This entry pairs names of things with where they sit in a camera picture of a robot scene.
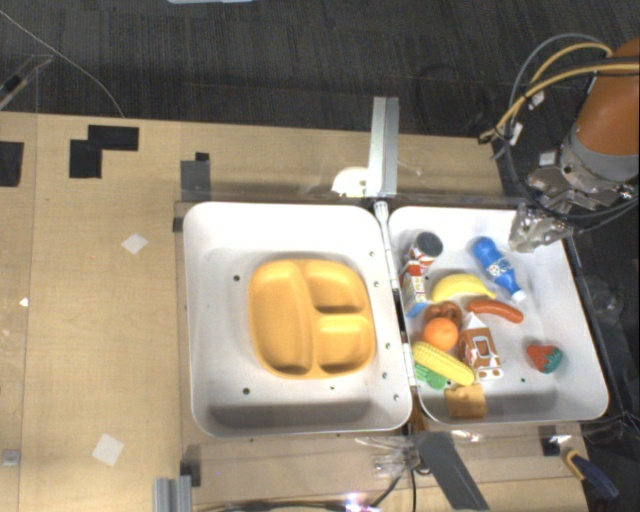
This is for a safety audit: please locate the yellow banana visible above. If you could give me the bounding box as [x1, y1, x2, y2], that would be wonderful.
[430, 272, 498, 304]

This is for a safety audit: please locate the tan cheese block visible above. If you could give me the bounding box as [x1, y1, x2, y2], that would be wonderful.
[443, 382, 488, 420]

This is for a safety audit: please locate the white plastic tray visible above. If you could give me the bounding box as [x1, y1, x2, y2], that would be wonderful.
[387, 205, 611, 427]
[181, 201, 414, 439]

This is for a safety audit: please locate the red and white can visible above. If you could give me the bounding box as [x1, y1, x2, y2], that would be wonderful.
[408, 230, 445, 275]

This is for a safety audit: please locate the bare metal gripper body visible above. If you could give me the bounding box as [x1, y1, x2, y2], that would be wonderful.
[525, 158, 637, 217]

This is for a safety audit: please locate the yellow corn cob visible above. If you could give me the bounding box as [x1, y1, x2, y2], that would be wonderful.
[411, 340, 476, 388]

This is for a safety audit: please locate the orange fruit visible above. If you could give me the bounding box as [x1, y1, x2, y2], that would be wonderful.
[423, 317, 460, 352]

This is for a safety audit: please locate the green toy vegetable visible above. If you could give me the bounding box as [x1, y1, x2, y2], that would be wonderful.
[413, 362, 450, 392]

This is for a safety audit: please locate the red strawberry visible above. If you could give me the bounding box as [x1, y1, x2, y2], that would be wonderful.
[525, 343, 565, 375]

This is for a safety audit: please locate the blue bottle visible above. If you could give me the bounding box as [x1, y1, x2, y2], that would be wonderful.
[467, 235, 528, 304]

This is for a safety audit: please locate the brown and white carton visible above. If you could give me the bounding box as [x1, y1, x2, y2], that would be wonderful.
[457, 311, 505, 382]

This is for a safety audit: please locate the brown pretzel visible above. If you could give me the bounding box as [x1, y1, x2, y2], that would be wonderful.
[424, 300, 464, 329]

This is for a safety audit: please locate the yellow divided plate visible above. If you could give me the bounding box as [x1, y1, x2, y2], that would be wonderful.
[247, 257, 378, 379]

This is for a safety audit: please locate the red sausage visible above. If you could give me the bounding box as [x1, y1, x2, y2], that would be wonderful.
[466, 297, 525, 325]

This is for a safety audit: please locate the red and white carton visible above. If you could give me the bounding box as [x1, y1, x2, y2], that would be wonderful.
[397, 261, 430, 320]

